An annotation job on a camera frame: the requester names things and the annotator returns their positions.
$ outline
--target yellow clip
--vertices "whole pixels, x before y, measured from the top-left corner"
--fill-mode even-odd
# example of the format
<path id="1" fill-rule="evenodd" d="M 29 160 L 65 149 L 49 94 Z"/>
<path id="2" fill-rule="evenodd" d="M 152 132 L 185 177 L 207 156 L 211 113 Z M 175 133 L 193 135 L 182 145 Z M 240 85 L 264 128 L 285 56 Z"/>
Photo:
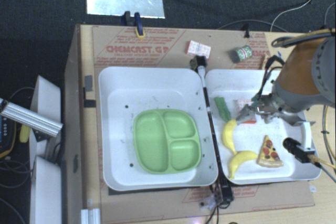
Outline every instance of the yellow clip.
<path id="1" fill-rule="evenodd" d="M 30 127 L 22 124 L 21 130 L 20 130 L 20 142 L 27 143 L 29 139 L 29 135 L 30 135 Z"/>
<path id="2" fill-rule="evenodd" d="M 145 30 L 143 29 L 142 31 L 143 31 L 143 35 L 140 36 L 140 35 L 139 35 L 139 32 L 138 32 L 138 28 L 137 28 L 137 27 L 135 28 L 135 33 L 136 33 L 136 36 L 137 36 L 138 38 L 144 38 L 144 37 L 146 36 L 146 34 L 145 34 Z"/>

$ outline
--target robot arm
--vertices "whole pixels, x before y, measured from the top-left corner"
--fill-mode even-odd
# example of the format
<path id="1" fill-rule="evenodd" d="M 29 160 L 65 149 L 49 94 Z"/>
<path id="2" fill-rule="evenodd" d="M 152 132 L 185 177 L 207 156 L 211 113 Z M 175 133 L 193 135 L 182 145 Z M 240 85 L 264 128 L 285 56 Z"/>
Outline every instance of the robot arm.
<path id="1" fill-rule="evenodd" d="M 241 111 L 238 121 L 245 121 L 253 111 L 266 123 L 279 117 L 291 125 L 298 125 L 304 120 L 297 113 L 312 105 L 335 107 L 335 29 L 315 33 L 288 39 L 287 43 L 286 40 L 273 42 L 275 47 L 279 44 L 288 47 L 304 40 L 288 57 L 274 82 L 272 93 L 256 95 L 254 104 Z"/>

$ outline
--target cardboard box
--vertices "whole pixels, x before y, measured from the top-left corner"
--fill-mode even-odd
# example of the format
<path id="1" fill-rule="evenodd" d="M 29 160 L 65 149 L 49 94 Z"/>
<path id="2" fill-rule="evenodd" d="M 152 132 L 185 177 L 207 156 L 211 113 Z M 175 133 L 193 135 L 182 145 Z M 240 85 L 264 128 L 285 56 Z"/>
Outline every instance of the cardboard box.
<path id="1" fill-rule="evenodd" d="M 200 206 L 209 187 L 118 193 L 102 177 L 101 124 L 98 75 L 108 66 L 188 68 L 192 56 L 185 53 L 190 40 L 208 44 L 211 69 L 260 69 L 270 54 L 264 33 L 242 31 L 146 28 L 146 38 L 137 39 L 134 27 L 78 25 L 65 72 L 65 154 L 67 221 L 80 223 L 82 208 L 100 208 L 102 223 L 208 216 Z M 254 56 L 233 64 L 228 52 L 249 45 Z M 239 186 L 235 200 L 223 214 L 314 205 L 307 182 Z"/>

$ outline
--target pepperoni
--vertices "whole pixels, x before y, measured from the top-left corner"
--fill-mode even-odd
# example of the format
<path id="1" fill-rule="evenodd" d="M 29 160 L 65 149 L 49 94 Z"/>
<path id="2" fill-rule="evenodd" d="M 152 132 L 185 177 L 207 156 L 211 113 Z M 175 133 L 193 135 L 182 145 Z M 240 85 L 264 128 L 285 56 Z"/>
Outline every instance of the pepperoni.
<path id="1" fill-rule="evenodd" d="M 268 154 L 269 154 L 269 149 L 266 148 L 266 147 L 264 147 L 264 148 L 262 149 L 262 152 L 263 152 L 265 155 L 268 155 Z"/>
<path id="2" fill-rule="evenodd" d="M 270 146 L 273 146 L 273 143 L 272 143 L 271 140 L 267 140 L 266 145 L 267 145 L 268 148 L 270 148 Z"/>
<path id="3" fill-rule="evenodd" d="M 272 152 L 271 157 L 274 158 L 274 159 L 277 159 L 277 158 L 279 158 L 279 155 L 276 152 Z"/>

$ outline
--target black clamp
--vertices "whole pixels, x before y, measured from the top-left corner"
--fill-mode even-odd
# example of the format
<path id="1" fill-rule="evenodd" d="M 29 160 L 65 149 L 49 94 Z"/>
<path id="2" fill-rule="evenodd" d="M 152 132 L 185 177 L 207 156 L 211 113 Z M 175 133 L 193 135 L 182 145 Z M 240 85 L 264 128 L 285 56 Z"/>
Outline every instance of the black clamp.
<path id="1" fill-rule="evenodd" d="M 197 68 L 202 66 L 206 68 L 208 65 L 205 56 L 196 55 L 193 59 L 190 60 L 190 69 L 197 72 Z"/>
<path id="2" fill-rule="evenodd" d="M 303 148 L 300 142 L 290 137 L 286 138 L 282 145 L 289 153 L 295 156 L 295 159 L 301 163 L 310 163 L 311 161 L 308 158 L 308 155 L 314 155 L 315 153 L 315 150 Z"/>
<path id="3" fill-rule="evenodd" d="M 96 107 L 96 101 L 91 99 L 86 99 L 86 91 L 85 88 L 83 88 L 83 105 L 84 108 L 95 108 Z"/>
<path id="4" fill-rule="evenodd" d="M 123 26 L 132 26 L 132 20 L 131 20 L 131 12 L 127 11 L 124 13 L 123 16 L 121 16 L 121 25 Z M 145 35 L 145 31 L 143 29 L 142 26 L 142 21 L 141 21 L 141 17 L 140 17 L 140 13 L 136 12 L 134 13 L 134 26 L 136 26 L 135 28 L 135 33 L 136 36 L 138 38 L 144 38 Z"/>
<path id="5" fill-rule="evenodd" d="M 8 102 L 6 100 L 2 100 L 2 102 L 0 103 L 0 113 L 4 111 L 7 105 Z"/>
<path id="6" fill-rule="evenodd" d="M 248 23 L 244 24 L 241 30 L 245 31 L 244 38 L 250 38 L 250 25 Z"/>

